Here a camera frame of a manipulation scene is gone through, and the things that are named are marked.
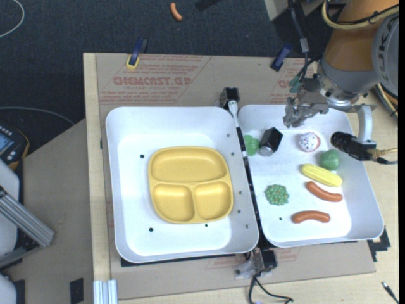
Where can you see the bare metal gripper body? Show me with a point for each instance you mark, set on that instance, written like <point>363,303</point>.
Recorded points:
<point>316,101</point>

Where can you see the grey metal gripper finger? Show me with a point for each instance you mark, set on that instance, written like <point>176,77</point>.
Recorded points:
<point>301,116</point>
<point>287,116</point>

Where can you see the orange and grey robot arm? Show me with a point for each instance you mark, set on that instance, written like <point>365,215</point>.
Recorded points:
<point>351,43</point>

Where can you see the black can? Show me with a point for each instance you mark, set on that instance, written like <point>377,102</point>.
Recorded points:
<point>271,139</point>

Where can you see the green grapes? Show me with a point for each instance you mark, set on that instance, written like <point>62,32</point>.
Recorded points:
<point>251,145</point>

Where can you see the green bell pepper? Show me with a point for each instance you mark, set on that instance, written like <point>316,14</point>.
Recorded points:
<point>329,160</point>

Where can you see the thin black and white rod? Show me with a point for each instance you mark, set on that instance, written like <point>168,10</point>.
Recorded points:
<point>244,157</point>

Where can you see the yellow corn cob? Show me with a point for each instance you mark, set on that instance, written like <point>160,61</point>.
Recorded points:
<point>321,175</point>

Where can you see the green peas heap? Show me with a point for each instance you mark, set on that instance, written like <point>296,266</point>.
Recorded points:
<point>276,195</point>

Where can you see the orange sausage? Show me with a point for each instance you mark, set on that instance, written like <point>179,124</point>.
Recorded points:
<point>324,193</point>
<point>176,11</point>
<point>311,217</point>

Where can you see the brown cardboard board, red print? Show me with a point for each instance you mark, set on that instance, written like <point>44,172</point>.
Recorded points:
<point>190,84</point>

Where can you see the white plastic tray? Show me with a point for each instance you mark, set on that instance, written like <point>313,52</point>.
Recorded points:
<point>316,233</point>
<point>133,233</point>

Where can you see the yellow divided plate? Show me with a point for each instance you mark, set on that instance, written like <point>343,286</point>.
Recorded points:
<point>190,182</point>

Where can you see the black cylinder on white bracket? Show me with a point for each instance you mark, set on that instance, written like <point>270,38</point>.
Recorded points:
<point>351,144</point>

